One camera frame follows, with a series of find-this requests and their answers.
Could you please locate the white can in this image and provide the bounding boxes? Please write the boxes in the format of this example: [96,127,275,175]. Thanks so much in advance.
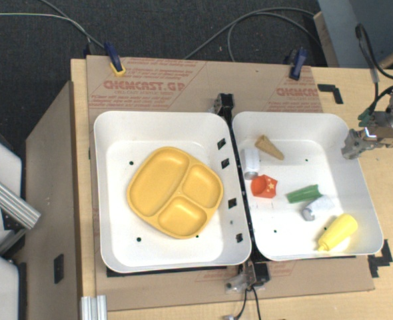
[239,147,261,181]

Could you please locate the red fries box yellow stars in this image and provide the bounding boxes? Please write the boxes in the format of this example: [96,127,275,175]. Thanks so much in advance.
[250,174,278,199]

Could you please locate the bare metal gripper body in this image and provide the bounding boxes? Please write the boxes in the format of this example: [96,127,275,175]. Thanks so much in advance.
[362,110,393,149]

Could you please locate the green cylinder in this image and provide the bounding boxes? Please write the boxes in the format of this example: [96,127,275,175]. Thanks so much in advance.
[286,184,323,205]

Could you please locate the white plastic tray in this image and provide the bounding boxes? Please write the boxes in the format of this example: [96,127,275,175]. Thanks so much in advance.
[231,111,385,262]
[93,110,253,274]

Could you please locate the yellow divided plate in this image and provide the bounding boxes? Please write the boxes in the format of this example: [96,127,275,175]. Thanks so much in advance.
[126,146,224,240]

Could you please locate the tan ice cream cone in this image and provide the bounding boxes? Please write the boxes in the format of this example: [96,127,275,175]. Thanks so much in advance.
[254,135,286,161]

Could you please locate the white and grey bottle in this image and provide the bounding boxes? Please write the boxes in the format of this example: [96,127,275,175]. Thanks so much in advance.
[301,195,336,222]

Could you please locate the brown cardboard board red print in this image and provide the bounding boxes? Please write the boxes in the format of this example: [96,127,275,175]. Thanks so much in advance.
[85,55,376,313]

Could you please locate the black block with thin wires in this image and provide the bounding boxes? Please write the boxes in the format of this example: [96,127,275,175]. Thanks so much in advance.
[212,93,235,117]
[224,261,271,295]

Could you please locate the yellow mustard bottle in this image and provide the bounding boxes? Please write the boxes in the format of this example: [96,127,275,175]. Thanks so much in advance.
[316,213,359,253]

